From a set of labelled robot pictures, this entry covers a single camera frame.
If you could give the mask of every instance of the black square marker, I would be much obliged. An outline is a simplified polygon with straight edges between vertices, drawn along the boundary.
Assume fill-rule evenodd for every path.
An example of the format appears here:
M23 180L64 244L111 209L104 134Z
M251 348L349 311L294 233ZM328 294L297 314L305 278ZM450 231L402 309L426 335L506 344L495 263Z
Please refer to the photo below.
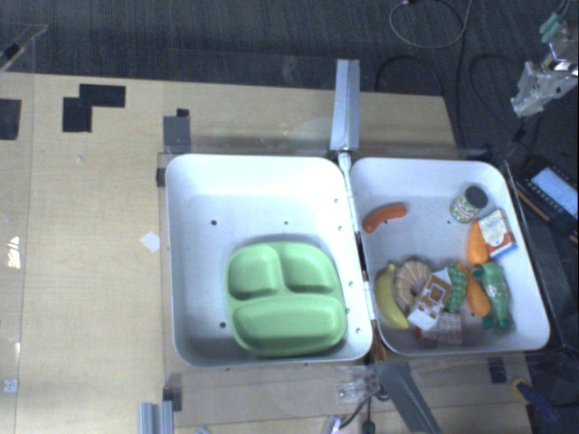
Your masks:
M118 85L81 84L81 105L125 108L126 88Z
M0 140L16 140L20 127L19 99L0 99Z
M92 108L81 105L81 99L62 101L62 132L91 132Z

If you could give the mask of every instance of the screen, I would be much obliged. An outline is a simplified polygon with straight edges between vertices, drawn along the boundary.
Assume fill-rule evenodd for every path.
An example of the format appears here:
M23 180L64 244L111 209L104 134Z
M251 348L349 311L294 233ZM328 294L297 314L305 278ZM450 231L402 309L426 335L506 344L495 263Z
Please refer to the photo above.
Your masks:
M531 182L577 219L577 190L552 169L546 167Z

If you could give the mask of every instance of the toy food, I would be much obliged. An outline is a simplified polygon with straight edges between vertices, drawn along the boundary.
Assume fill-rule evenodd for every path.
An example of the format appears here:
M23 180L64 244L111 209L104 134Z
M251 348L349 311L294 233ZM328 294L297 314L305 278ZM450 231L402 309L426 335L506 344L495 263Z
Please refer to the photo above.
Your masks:
M362 222L362 228L366 233L372 233L380 225L390 219L397 219L406 215L404 204L389 204L371 211Z
M457 262L456 266L467 276L467 304L472 313L478 316L487 316L490 312L490 301L485 292L480 287L476 279L472 277L469 270Z
M467 259L471 264L484 264L489 261L489 253L480 232L479 221L474 221L470 229Z
M425 263L419 260L407 260L394 273L394 292L404 304L411 306L416 293L431 273L430 267Z
M517 246L507 216L500 209L479 220L482 239L492 259L513 250Z
M441 313L441 318L429 331L416 328L416 337L425 342L440 344L462 344L460 315Z
M502 268L495 262L487 262L477 266L472 271L472 276L482 280L482 286L485 288L487 296L489 296L490 304L495 314L495 326L498 329L509 329L511 326L510 318L508 317L510 294L507 281L503 277Z
M481 209L483 209L489 198L478 186L469 186L467 191L459 196L451 205L451 214L458 222L467 223Z
M459 312L462 301L464 301L464 296L467 293L467 276L454 264L448 267L448 273L451 279L452 289L446 301L446 309L450 313L456 314Z
M432 273L408 314L408 321L428 331L438 321L451 292L452 284L447 269Z
M375 281L374 296L378 309L383 317L388 320L392 326L399 329L406 329L408 328L408 321L402 310L400 310L400 307L396 304L392 292L393 274L394 264L391 262L388 264L385 272Z

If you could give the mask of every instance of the black tape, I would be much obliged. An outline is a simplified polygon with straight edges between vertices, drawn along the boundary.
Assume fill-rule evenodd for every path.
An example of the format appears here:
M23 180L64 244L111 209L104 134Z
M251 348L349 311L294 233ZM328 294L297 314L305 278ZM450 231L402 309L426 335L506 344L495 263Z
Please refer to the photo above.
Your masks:
M78 98L62 101L62 132L91 132L92 108L83 106Z
M166 169L159 167L157 169L157 188L165 188Z
M507 369L501 357L489 358L489 373L493 384L504 384L507 382Z
M14 56L20 51L20 46L17 43L13 43L12 45L8 45L4 48L4 56L7 60L12 60Z
M81 105L125 108L126 88L119 85L81 84Z
M19 99L0 99L0 140L16 140L20 128Z
M181 411L183 409L183 394L181 389L164 387L163 388L163 401L173 402L173 411Z

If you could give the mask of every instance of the food package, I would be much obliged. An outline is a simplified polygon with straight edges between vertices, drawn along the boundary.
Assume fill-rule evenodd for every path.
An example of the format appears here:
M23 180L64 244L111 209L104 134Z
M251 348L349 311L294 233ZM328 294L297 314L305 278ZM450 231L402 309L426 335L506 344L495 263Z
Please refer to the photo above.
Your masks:
M462 325L460 315L442 312L438 323L430 330L424 331L416 328L416 337L431 343L461 345Z
M517 246L505 213L497 209L479 220L480 232L492 259L513 250Z
M416 296L408 321L423 330L429 330L438 321L451 292L452 283L447 269L431 274Z

